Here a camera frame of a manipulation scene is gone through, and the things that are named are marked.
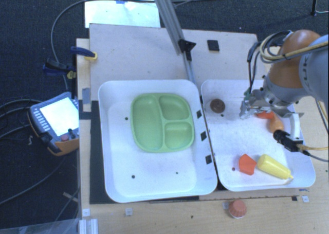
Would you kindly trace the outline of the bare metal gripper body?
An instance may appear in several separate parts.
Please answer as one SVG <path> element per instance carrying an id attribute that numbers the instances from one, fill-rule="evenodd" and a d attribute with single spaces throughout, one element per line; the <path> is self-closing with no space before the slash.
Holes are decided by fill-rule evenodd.
<path id="1" fill-rule="evenodd" d="M 244 93 L 243 112 L 290 112 L 295 102 L 292 89 L 249 89 Z"/>

